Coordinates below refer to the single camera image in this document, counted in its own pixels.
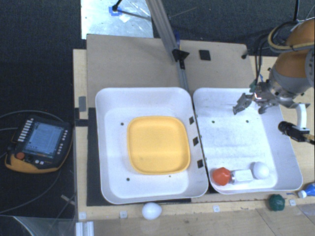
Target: black floor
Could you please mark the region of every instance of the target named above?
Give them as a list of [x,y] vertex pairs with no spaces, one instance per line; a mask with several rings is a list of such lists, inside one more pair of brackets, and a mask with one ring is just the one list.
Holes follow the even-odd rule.
[[[315,0],[300,0],[304,19]],[[262,33],[293,18],[295,0],[163,0],[182,39],[244,43],[252,54]],[[81,40],[80,0],[0,0],[0,115],[16,110],[41,110],[73,123],[72,50]],[[272,55],[268,50],[265,55]],[[0,119],[0,129],[15,127],[26,115]],[[0,131],[0,156],[13,131]],[[0,159],[0,213],[43,193],[57,173],[26,175],[8,170]],[[5,215],[58,216],[74,194],[72,151],[52,189]],[[60,218],[74,216],[69,205]]]

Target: yellow plate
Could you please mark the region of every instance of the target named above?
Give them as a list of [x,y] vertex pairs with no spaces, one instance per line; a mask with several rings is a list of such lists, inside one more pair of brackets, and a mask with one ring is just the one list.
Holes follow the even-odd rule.
[[128,125],[127,143],[130,162],[139,173],[173,174],[190,164],[186,129],[177,118],[135,118]]

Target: white ball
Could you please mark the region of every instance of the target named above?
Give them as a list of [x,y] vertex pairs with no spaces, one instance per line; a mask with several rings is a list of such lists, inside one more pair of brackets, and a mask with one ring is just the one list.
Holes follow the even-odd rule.
[[265,179],[269,176],[269,168],[266,164],[262,162],[256,162],[252,169],[255,178],[257,179]]
[[158,218],[162,213],[162,207],[156,203],[146,203],[142,208],[142,215],[145,219],[153,220]]

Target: white plastic tray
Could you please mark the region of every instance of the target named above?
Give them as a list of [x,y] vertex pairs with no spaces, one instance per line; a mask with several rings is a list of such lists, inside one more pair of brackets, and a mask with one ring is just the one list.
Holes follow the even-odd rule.
[[[220,193],[296,190],[303,179],[288,136],[278,130],[283,121],[280,107],[258,114],[253,102],[233,114],[232,107],[248,88],[200,88],[193,101],[210,182]],[[252,169],[254,162],[267,164],[270,175],[250,183],[217,185],[211,172],[220,167],[230,171]]]
[[[105,88],[97,93],[96,118],[100,181],[104,198],[129,204],[202,196],[208,189],[190,95],[181,88]],[[127,150],[129,122],[142,116],[171,116],[184,125],[189,139],[189,167],[170,175],[143,175],[131,165]]]

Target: green ball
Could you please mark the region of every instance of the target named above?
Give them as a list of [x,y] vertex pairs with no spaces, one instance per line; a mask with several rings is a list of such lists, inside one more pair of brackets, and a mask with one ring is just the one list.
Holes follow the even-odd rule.
[[284,198],[279,194],[273,194],[269,198],[269,206],[271,210],[283,210],[285,205]]

